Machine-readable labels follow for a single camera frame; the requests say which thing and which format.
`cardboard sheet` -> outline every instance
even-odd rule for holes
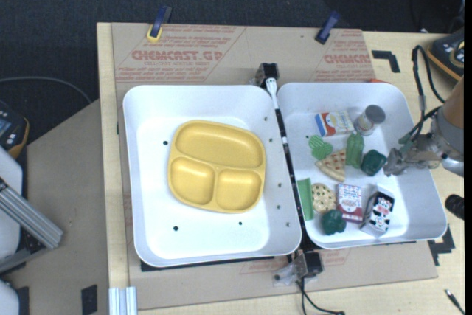
[[[143,271],[133,245],[133,216],[122,100],[141,84],[247,84],[261,63],[277,63],[289,82],[366,82],[375,74],[360,30],[331,30],[325,45],[316,28],[164,25],[150,44],[148,24],[112,24],[118,125],[130,284],[139,309],[264,297],[297,292],[275,285],[287,257]],[[427,242],[320,251],[324,272],[309,291],[437,276]]]

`yellow plate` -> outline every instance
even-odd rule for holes
[[[189,121],[172,141],[167,177],[185,204],[217,212],[245,212],[264,188],[266,152],[250,131],[218,122]]]

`toy phone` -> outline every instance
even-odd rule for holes
[[[0,101],[0,146],[14,159],[26,145],[30,124],[6,103]]]

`toothpaste box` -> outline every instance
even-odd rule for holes
[[[347,111],[318,113],[315,115],[315,122],[321,136],[347,134],[354,131],[353,121]]]
[[[375,191],[367,202],[364,221],[361,230],[379,238],[389,229],[392,219],[393,194],[385,189]]]
[[[342,218],[346,222],[361,223],[363,221],[361,187],[338,184],[338,206],[336,209],[342,212]]]

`table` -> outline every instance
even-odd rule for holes
[[[414,122],[419,119],[417,88],[411,65],[411,50],[417,45],[427,46],[441,35],[420,33],[364,32],[369,51],[389,50],[395,54],[401,73],[393,74],[386,60],[372,58],[377,79],[396,85],[406,96]],[[103,174],[105,185],[105,213],[108,246],[108,280],[111,288],[129,286],[127,249],[119,138],[117,136],[117,100],[114,83],[114,54],[111,24],[97,25],[100,72],[100,106],[103,137]],[[420,76],[428,98],[428,109],[439,105],[427,84],[426,69],[420,65]],[[448,94],[454,82],[433,69],[434,83],[439,93]],[[464,196],[464,180],[442,167],[432,172],[442,201],[450,194]],[[312,294],[315,303],[323,308],[343,309],[349,315],[379,312],[382,314],[453,314],[458,312],[445,295],[449,289],[465,304],[465,228],[464,221],[447,212],[455,242],[451,254],[440,255],[439,277],[434,280],[395,283],[361,288],[323,291]],[[216,302],[140,311],[140,314],[300,314],[299,294],[261,297],[250,300]]]

